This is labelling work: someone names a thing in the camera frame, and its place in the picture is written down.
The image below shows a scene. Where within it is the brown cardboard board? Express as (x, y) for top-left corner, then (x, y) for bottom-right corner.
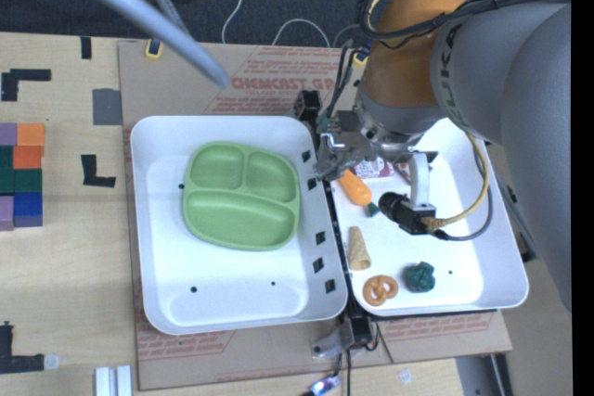
(116, 40), (514, 391)

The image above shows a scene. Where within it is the black cylinder on white bracket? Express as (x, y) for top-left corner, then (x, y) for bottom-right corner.
(377, 151), (440, 236)

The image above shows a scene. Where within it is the orange cube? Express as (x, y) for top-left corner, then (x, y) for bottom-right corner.
(17, 122), (46, 148)
(12, 145), (45, 171)

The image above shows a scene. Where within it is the white plastic tray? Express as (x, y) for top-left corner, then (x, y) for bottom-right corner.
(324, 115), (530, 318)
(129, 114), (350, 337)

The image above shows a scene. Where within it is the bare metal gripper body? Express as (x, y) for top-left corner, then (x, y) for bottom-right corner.
(317, 109), (420, 160)

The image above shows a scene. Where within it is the black block with wires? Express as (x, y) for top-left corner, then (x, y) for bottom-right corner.
(341, 315), (375, 350)
(295, 89), (323, 122)

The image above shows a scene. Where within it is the orange carrot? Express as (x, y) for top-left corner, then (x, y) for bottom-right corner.
(337, 169), (382, 219)

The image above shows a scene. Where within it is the blue cube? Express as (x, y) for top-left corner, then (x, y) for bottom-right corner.
(13, 191), (45, 228)

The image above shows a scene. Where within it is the green divided plate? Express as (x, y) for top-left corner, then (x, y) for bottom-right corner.
(182, 141), (303, 253)

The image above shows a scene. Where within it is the tan waffle cone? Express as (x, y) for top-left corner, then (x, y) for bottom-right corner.
(347, 225), (373, 272)

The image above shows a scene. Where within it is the white block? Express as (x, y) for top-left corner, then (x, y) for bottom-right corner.
(94, 366), (116, 396)
(116, 364), (134, 396)

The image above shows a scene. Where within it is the green cube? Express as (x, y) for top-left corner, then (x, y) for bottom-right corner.
(0, 146), (16, 195)
(13, 168), (45, 195)

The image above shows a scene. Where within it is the purple cube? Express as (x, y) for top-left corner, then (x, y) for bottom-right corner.
(0, 195), (16, 232)

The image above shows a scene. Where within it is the brown pretzel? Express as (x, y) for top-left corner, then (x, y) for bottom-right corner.
(362, 274), (400, 307)

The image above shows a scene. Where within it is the green broccoli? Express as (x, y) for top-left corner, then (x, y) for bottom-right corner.
(401, 260), (437, 294)

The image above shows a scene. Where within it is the pink and white carton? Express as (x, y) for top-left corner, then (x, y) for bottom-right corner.
(352, 155), (396, 180)

